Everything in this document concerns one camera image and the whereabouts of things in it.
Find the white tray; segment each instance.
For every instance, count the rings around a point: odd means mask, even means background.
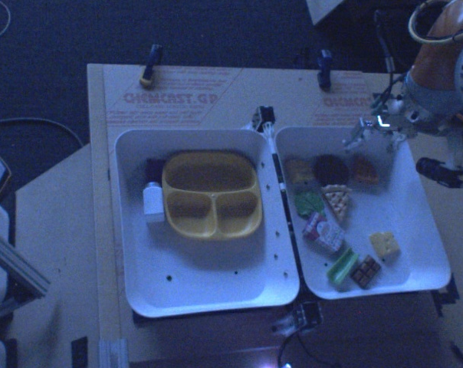
[[[263,220],[247,238],[196,241],[170,225],[147,226],[143,188],[148,159],[182,150],[231,150],[255,165]],[[300,281],[271,151],[250,130],[129,130],[116,142],[111,173],[123,239],[126,296],[144,317],[271,307],[292,302]]]
[[[351,247],[361,260],[369,254],[382,265],[367,289],[360,288],[349,278],[339,288],[328,281],[327,271],[341,252],[328,255],[303,238],[306,221],[298,216],[294,207],[294,193],[299,187],[286,179],[305,283],[317,296],[326,299],[443,288],[450,280],[451,270],[408,143],[402,143],[398,151],[389,153],[386,150],[389,143],[380,134],[346,153],[342,140],[350,138],[350,131],[349,128],[286,127],[275,137],[282,164],[290,157],[313,162],[315,156],[329,153],[338,155],[349,165],[353,155],[361,153],[373,162],[380,177],[379,185],[372,187],[349,181],[348,186],[353,191],[347,219],[342,224],[345,247]],[[311,187],[301,189],[319,188],[318,183],[313,182]],[[330,213],[327,217],[335,222]],[[369,235],[386,231],[394,234],[401,254],[392,260],[380,261]]]

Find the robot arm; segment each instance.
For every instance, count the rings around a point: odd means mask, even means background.
[[[433,5],[445,5],[425,37],[416,29],[419,14]],[[360,120],[347,150],[361,144],[371,133],[382,132],[393,143],[418,133],[445,136],[449,157],[445,163],[421,159],[422,175],[452,188],[462,187],[463,179],[463,0],[428,0],[409,20],[409,33],[421,43],[410,70],[392,80],[372,105],[373,122]],[[401,94],[394,97],[392,87],[402,82]]]

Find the dark floor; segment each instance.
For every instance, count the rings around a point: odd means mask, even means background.
[[[313,26],[305,0],[0,0],[11,24],[0,37],[0,120],[35,117],[70,127],[89,141],[87,64],[144,64],[153,43],[162,64],[223,67],[317,68],[327,48],[333,69],[384,72],[373,7],[353,20],[341,5]],[[406,34],[412,7],[386,10],[387,36],[397,69],[415,57]],[[7,20],[0,5],[0,31]],[[0,156],[13,177],[2,199],[66,156],[78,143],[47,123],[0,123]]]

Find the purple package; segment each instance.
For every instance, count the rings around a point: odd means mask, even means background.
[[[344,241],[343,230],[329,222],[319,212],[313,212],[303,229],[303,236],[315,241],[331,252],[337,252]]]

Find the yellow tray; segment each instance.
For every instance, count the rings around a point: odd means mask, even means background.
[[[180,235],[227,240],[252,234],[262,220],[254,166],[225,151],[191,151],[169,159],[162,176],[166,218]]]

